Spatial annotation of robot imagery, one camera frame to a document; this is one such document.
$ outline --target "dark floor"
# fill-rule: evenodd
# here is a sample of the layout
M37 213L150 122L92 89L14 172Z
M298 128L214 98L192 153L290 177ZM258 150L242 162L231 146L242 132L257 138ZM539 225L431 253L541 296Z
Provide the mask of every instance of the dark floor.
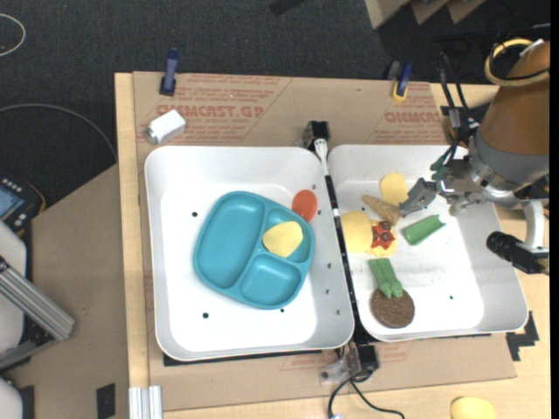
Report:
M486 82L493 37L440 44L433 38L508 31L550 21L550 0L488 0L454 24L446 8L418 26L409 6L377 31L363 0L308 0L280 15L278 0L0 0L0 13L27 37L0 56L0 168L34 183L49 204L111 166L101 136L62 106L91 120L115 145L114 73L162 71L167 50L179 72L381 79L390 61L410 59L414 80L438 81L448 52L459 79ZM0 17L0 55L20 30Z

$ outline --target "brown patty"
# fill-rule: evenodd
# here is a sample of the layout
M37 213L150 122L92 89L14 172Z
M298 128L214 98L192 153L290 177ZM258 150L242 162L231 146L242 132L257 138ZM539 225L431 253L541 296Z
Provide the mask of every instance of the brown patty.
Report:
M392 328L408 326L416 311L413 299L407 291L404 291L401 298L386 298L378 289L373 293L370 308L376 319Z

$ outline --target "wooden table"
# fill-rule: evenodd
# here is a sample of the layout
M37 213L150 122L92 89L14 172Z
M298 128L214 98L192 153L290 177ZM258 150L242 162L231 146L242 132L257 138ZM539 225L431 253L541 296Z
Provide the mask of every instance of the wooden table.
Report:
M130 387L146 388L149 382L146 310L141 261L140 210L138 207L138 168L136 161L134 81L129 73L115 75L116 115L119 146L121 185L121 220L123 268L125 275L128 372ZM439 85L432 85L437 105L445 104ZM495 88L465 86L472 106L494 96ZM517 237L524 237L526 223L520 212L499 209L502 229ZM549 222L546 245L549 246ZM451 401L460 396L478 396L490 401L499 418L545 419L551 417L550 388L550 333L549 333L549 277L519 277L534 314L539 341L534 347L521 349L521 361L515 363L517 377L503 381L453 384L427 388L403 389L369 394L375 405L404 412L407 419L448 418ZM179 418L286 418L327 417L327 397L282 402L262 402L211 409L189 409L166 413L165 417ZM340 395L335 411L347 419L390 417L372 412L357 395Z

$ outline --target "blue clamp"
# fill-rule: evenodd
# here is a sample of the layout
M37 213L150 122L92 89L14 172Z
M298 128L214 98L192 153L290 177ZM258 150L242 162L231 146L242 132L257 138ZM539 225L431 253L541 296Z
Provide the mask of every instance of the blue clamp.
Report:
M175 73L178 67L179 54L176 48L169 49L167 53L167 60L165 61L165 76L161 79L161 86L159 93L166 96L173 96L175 94Z
M408 95L408 83L411 77L411 61L406 60L404 63L404 68L400 73L400 77L394 83L392 89L392 99L396 102L404 102L406 96Z

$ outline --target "blue plate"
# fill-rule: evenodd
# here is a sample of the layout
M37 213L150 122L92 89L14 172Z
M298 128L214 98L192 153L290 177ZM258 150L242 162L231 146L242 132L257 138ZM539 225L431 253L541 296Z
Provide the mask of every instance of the blue plate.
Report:
M264 233L295 221L303 230L287 258L268 251ZM290 209L253 193L222 196L211 209L194 249L194 269L205 284L249 306L276 309L289 304L305 281L314 253L308 222Z

